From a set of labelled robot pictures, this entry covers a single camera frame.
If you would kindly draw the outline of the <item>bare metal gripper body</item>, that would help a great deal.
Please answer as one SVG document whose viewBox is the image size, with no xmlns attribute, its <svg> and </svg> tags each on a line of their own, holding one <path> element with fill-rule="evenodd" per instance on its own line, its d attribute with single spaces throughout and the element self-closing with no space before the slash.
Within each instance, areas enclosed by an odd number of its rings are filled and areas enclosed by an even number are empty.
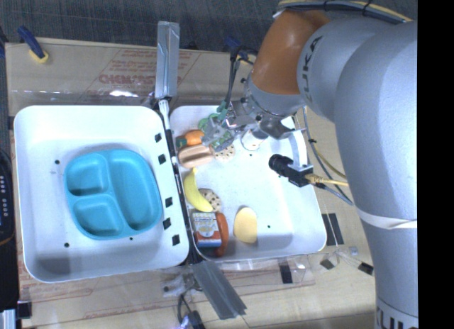
<svg viewBox="0 0 454 329">
<path fill-rule="evenodd" d="M 235 133 L 251 130 L 260 137 L 281 140 L 295 132 L 295 128 L 287 127 L 283 120 L 284 116 L 262 109 L 252 99 L 241 99 L 230 102 L 224 126 Z"/>
</svg>

